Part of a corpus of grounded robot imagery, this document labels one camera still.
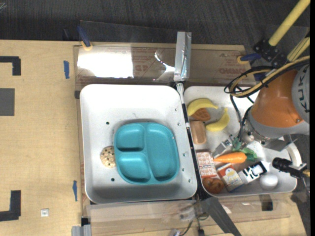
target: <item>yellow pole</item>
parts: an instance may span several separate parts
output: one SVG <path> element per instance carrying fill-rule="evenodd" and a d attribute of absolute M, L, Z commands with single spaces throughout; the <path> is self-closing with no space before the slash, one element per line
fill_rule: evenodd
<path fill-rule="evenodd" d="M 276 32 L 269 39 L 271 46 L 276 46 L 295 21 L 301 16 L 303 11 L 309 6 L 311 0 L 299 0 L 296 6 L 291 10 L 286 19 L 282 22 Z"/>
<path fill-rule="evenodd" d="M 291 62 L 295 61 L 310 46 L 310 42 L 310 37 L 303 38 L 287 55 L 287 59 Z"/>

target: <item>carrot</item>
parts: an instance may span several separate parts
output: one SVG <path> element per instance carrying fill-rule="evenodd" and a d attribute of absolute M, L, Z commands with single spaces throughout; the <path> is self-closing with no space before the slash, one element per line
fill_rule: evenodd
<path fill-rule="evenodd" d="M 214 158 L 215 162 L 221 163 L 244 163 L 247 156 L 243 152 L 234 152 Z"/>

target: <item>wooden table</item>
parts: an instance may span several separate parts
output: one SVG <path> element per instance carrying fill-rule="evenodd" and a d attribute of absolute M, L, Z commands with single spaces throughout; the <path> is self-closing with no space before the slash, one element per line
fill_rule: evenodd
<path fill-rule="evenodd" d="M 0 235 L 71 235 L 71 227 L 81 223 L 75 45 L 79 43 L 0 40 L 0 56 L 19 56 L 22 62 L 21 76 L 12 75 L 12 64 L 0 63 L 0 88 L 15 89 L 15 115 L 0 116 L 0 211 L 9 210 L 11 190 L 21 190 L 22 197 L 21 216 L 0 222 Z M 69 79 L 64 60 L 69 62 Z M 45 208 L 49 216 L 41 217 Z M 236 226 L 243 235 L 305 235 L 295 203 L 290 214 Z M 205 232 L 222 234 L 218 226 L 205 227 Z M 187 235 L 197 235 L 196 229 Z"/>

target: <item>teal plate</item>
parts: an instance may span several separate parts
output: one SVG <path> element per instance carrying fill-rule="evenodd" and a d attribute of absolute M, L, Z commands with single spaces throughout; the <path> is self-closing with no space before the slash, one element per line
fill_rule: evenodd
<path fill-rule="evenodd" d="M 114 139 L 119 175 L 133 184 L 171 181 L 179 170 L 178 151 L 172 131 L 153 122 L 121 126 Z"/>

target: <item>banana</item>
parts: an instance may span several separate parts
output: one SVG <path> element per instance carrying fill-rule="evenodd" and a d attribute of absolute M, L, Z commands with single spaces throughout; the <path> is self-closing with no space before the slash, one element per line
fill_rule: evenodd
<path fill-rule="evenodd" d="M 192 101 L 187 107 L 188 116 L 192 116 L 198 109 L 201 108 L 215 108 L 218 109 L 218 106 L 214 105 L 209 99 L 201 98 Z"/>
<path fill-rule="evenodd" d="M 222 117 L 220 118 L 220 120 L 214 123 L 207 124 L 206 129 L 212 132 L 221 131 L 226 128 L 229 122 L 230 122 L 230 116 L 227 113 L 227 108 L 225 108 L 224 113 Z"/>

